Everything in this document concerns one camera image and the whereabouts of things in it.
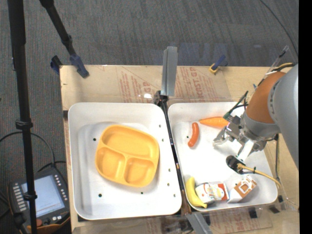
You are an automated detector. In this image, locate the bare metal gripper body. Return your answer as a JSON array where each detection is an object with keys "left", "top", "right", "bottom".
[{"left": 225, "top": 115, "right": 267, "bottom": 153}]

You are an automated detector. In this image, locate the orange carrot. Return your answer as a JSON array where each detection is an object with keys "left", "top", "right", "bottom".
[{"left": 199, "top": 117, "right": 230, "bottom": 129}]

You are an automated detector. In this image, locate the orange sausage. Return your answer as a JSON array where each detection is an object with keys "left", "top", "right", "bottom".
[{"left": 187, "top": 122, "right": 200, "bottom": 148}]

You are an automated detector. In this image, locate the white plastic tray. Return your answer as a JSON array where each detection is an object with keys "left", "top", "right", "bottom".
[
  {"left": 67, "top": 102, "right": 182, "bottom": 220},
  {"left": 167, "top": 101, "right": 279, "bottom": 212}
]

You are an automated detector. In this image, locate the white and brown carton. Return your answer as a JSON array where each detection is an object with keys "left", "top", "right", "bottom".
[{"left": 227, "top": 174, "right": 258, "bottom": 203}]

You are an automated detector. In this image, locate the white and red carton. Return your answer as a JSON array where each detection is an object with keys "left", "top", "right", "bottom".
[{"left": 195, "top": 181, "right": 230, "bottom": 205}]

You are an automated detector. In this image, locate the yellow banana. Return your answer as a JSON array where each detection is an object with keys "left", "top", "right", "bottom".
[{"left": 185, "top": 176, "right": 208, "bottom": 209}]

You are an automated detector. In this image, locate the yellow divided plate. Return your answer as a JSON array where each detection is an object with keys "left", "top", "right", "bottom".
[{"left": 95, "top": 124, "right": 160, "bottom": 188}]

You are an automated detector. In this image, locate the brown cardboard board, red print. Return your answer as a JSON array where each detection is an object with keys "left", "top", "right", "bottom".
[{"left": 59, "top": 64, "right": 299, "bottom": 234}]

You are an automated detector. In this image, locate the black tripod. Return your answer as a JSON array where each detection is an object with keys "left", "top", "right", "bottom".
[{"left": 6, "top": 0, "right": 78, "bottom": 234}]

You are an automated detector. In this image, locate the black cylinder on white bracket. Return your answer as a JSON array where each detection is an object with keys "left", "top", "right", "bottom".
[{"left": 226, "top": 140, "right": 255, "bottom": 175}]

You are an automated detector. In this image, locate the black block with thin wires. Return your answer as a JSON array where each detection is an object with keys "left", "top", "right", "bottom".
[{"left": 153, "top": 91, "right": 169, "bottom": 106}]

